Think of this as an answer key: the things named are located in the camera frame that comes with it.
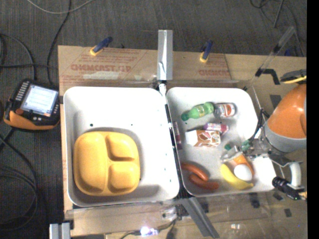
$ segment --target yellow divided tray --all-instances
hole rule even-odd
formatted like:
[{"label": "yellow divided tray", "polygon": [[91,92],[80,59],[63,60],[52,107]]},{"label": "yellow divided tray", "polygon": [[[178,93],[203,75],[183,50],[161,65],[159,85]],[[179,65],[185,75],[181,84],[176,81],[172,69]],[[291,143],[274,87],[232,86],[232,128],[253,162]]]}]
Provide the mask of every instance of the yellow divided tray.
[{"label": "yellow divided tray", "polygon": [[116,196],[134,191],[140,181],[139,153],[124,133],[92,131],[75,141],[76,186],[90,196]]}]

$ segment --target juice box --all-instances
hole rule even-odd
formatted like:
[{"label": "juice box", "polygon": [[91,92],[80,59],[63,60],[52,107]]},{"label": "juice box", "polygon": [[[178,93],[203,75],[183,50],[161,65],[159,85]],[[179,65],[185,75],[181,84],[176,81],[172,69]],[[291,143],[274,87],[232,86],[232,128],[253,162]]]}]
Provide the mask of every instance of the juice box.
[{"label": "juice box", "polygon": [[204,130],[217,130],[220,132],[220,136],[222,136],[229,130],[229,127],[226,124],[206,123],[204,125],[203,129]]}]

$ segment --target white egg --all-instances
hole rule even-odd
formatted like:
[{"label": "white egg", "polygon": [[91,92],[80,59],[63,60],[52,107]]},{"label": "white egg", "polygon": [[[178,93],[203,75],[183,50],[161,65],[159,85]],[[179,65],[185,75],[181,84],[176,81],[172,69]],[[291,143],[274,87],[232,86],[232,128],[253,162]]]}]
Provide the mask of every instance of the white egg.
[{"label": "white egg", "polygon": [[234,174],[238,179],[243,181],[251,181],[253,174],[251,173],[249,167],[245,164],[236,165],[234,168]]}]

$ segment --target white tray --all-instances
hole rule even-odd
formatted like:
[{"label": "white tray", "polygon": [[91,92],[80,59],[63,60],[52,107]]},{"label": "white tray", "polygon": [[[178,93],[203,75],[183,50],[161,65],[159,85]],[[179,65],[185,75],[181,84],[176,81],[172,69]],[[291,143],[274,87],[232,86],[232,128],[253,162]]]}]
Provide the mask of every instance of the white tray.
[{"label": "white tray", "polygon": [[[73,87],[64,95],[67,188],[77,206],[165,201],[179,191],[178,175],[162,96],[149,88]],[[94,131],[128,134],[137,143],[141,180],[121,196],[92,197],[75,185],[72,151],[81,134]]]},{"label": "white tray", "polygon": [[[182,180],[186,190],[197,197],[212,195],[230,195],[247,192],[261,192],[273,189],[272,180],[276,176],[269,158],[258,157],[253,162],[255,170],[254,187],[248,190],[236,190],[230,186],[220,173],[220,156],[227,143],[240,145],[250,138],[257,126],[257,116],[250,96],[241,89],[234,88],[172,88],[167,92],[167,103],[172,121],[176,121],[182,141],[182,150],[178,151],[179,162],[198,164],[209,174],[209,179],[219,182],[219,188],[213,193],[194,186],[188,180],[188,171],[182,170]],[[205,102],[234,103],[237,112],[234,117],[216,119],[214,115],[206,115],[200,119],[182,121],[183,112]],[[185,143],[185,132],[201,129],[207,122],[225,123],[229,130],[221,137],[217,147],[193,147]]]}]

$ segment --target hot dog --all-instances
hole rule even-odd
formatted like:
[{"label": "hot dog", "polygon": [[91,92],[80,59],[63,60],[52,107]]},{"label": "hot dog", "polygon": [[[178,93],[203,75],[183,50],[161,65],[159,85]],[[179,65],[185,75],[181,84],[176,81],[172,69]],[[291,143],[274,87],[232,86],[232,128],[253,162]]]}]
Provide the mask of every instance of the hot dog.
[{"label": "hot dog", "polygon": [[208,175],[201,169],[199,169],[197,166],[190,164],[190,163],[182,163],[181,168],[183,170],[190,171],[194,174],[196,174],[201,180],[208,181]]},{"label": "hot dog", "polygon": [[203,188],[203,189],[209,189],[209,190],[216,190],[219,188],[219,183],[215,181],[203,181],[200,179],[196,174],[190,174],[188,177],[191,183],[195,184],[196,186]]}]

